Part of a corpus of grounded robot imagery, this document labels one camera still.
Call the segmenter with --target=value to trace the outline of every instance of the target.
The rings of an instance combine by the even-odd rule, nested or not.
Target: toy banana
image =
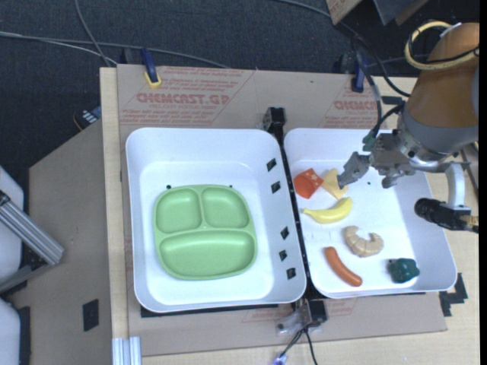
[[[342,220],[352,210],[352,199],[343,198],[334,207],[327,210],[308,210],[305,208],[303,214],[310,215],[315,221],[322,224],[333,223]]]

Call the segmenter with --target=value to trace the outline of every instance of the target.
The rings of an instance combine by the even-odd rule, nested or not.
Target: dark carpet
[[[325,0],[292,1],[327,11]],[[384,26],[373,1],[363,0],[343,23],[383,60],[395,59],[410,32],[428,19],[478,22],[479,2],[430,0],[402,26]],[[79,0],[79,5],[100,42],[166,49],[232,68],[331,72],[333,63],[351,51],[344,26],[270,0]],[[89,40],[74,0],[0,0],[0,31]],[[428,39],[423,43],[419,52],[428,52]],[[119,61],[120,47],[102,50]],[[212,67],[190,58],[153,56],[158,65]],[[0,165],[24,188],[29,167],[79,132],[73,115],[99,105],[102,66],[101,58],[78,49],[0,37]],[[404,61],[388,63],[387,69],[390,75],[417,75]]]

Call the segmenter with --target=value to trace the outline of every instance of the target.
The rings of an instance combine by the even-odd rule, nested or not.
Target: metal bracket
[[[112,340],[113,365],[142,365],[140,337]]]
[[[317,328],[325,321],[324,301],[312,300],[297,308],[291,315],[278,320],[275,327],[278,335],[294,335],[307,326]]]
[[[465,205],[465,179],[463,177],[463,165],[450,163],[445,170],[448,181],[448,202],[446,207],[451,209],[464,208]]]
[[[0,222],[17,235],[48,265],[54,266],[61,262],[64,249],[51,236],[40,229],[11,199],[0,190]],[[10,278],[0,283],[0,293],[27,280],[42,271],[40,268],[24,266]]]

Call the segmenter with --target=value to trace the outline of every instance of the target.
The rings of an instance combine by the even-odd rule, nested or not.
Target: toy sausage
[[[357,276],[353,271],[348,269],[338,256],[334,247],[325,248],[325,257],[332,270],[347,284],[353,287],[360,287],[362,285],[362,279]]]

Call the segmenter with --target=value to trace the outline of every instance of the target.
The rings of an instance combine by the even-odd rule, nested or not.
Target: yellow toy cheese
[[[335,198],[340,200],[344,194],[349,190],[349,186],[344,186],[342,189],[340,189],[338,185],[338,180],[336,177],[338,176],[338,170],[337,169],[331,169],[324,177],[323,177],[323,182],[321,183],[321,186],[326,189],[331,195],[333,195]]]

